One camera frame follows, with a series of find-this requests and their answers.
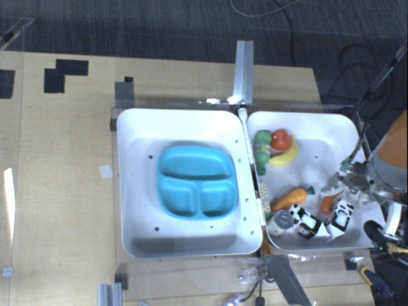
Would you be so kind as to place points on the blue divided plate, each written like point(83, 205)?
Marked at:
point(196, 182)

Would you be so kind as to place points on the green bottle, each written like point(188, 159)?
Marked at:
point(262, 151)

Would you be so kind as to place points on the pale wood board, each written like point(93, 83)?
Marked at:
point(63, 177)

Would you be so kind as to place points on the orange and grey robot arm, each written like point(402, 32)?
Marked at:
point(392, 145)

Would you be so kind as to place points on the red toy tomato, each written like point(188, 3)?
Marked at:
point(280, 140)

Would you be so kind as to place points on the black cylinder on white bracket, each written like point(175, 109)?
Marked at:
point(376, 233)

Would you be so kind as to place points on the small can with grey lid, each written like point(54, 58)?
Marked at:
point(280, 223)

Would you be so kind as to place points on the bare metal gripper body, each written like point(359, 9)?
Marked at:
point(358, 177)

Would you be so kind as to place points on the cow print carton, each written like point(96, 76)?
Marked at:
point(306, 223)
point(341, 217)

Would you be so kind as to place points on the white and orange packet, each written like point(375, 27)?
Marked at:
point(264, 196)

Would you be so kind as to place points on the yellow banana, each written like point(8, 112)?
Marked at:
point(287, 158)

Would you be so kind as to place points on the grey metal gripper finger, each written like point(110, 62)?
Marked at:
point(338, 178)
point(328, 188)

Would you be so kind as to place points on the orange carrot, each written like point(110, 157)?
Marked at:
point(291, 199)

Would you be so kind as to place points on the white plastic tray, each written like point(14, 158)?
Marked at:
point(322, 145)
point(140, 186)

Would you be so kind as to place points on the orange toy food piece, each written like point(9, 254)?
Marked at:
point(328, 202)

